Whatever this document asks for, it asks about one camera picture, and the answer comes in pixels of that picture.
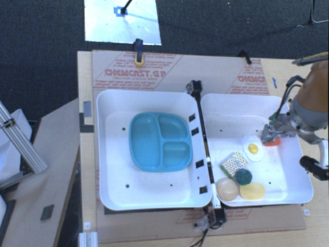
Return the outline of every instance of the blue plate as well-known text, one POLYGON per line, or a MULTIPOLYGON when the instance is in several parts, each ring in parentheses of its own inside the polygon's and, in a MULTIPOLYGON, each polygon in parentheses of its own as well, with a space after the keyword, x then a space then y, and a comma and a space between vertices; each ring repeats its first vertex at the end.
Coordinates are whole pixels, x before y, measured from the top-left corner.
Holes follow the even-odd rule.
POLYGON ((189 128, 173 114, 137 114, 130 123, 129 146, 134 163, 146 171, 178 171, 192 160, 189 128))

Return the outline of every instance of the beige ball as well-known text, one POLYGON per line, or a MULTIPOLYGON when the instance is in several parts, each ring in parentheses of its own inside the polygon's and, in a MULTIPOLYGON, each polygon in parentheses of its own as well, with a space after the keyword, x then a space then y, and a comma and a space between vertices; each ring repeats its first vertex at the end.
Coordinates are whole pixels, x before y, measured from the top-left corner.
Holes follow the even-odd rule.
POLYGON ((234 200, 239 194, 239 187, 236 182, 229 178, 218 180, 216 189, 218 196, 225 201, 234 200))

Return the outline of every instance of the yellow potato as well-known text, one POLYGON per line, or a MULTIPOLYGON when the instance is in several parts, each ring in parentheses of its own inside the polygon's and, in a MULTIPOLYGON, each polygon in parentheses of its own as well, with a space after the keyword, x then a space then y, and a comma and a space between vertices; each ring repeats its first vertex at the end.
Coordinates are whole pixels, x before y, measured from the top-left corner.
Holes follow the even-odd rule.
POLYGON ((239 187, 236 182, 229 178, 223 178, 216 183, 218 196, 225 201, 234 200, 239 194, 239 187))
POLYGON ((265 187, 257 182, 240 186, 240 195, 246 200, 259 200, 265 195, 265 187))

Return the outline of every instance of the robotic arm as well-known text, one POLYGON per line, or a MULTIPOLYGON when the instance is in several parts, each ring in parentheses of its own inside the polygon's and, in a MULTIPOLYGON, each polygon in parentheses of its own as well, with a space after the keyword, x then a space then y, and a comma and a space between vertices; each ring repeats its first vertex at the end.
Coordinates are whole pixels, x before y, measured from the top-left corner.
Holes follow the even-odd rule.
POLYGON ((262 142, 274 142, 277 137, 298 135, 311 145, 320 148, 320 162, 308 156, 300 164, 320 180, 328 180, 328 140, 319 138, 314 132, 328 126, 328 52, 296 60, 293 64, 303 65, 315 62, 306 79, 294 76, 289 79, 278 110, 264 126, 262 142), (291 89, 299 86, 296 97, 290 104, 289 112, 280 113, 291 89))

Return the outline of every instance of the green ball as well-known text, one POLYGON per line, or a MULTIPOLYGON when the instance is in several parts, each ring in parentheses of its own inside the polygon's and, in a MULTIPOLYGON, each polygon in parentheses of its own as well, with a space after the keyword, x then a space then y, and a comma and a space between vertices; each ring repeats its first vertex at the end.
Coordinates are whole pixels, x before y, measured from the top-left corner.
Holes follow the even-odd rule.
POLYGON ((252 180, 252 174, 249 170, 241 168, 237 171, 237 173, 235 174, 236 177, 236 181, 240 184, 240 185, 248 185, 251 183, 252 180))

